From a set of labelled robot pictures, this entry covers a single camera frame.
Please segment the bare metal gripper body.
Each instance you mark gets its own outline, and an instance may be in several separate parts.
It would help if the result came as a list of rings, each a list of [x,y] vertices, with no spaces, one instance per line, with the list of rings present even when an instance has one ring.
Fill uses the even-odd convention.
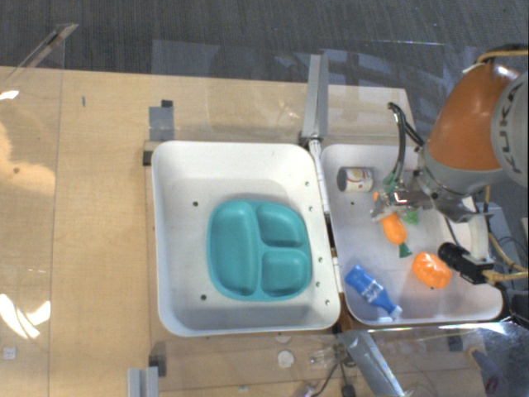
[[[384,186],[382,213],[404,213],[420,209],[431,209],[431,198],[416,184],[404,181],[392,182]]]

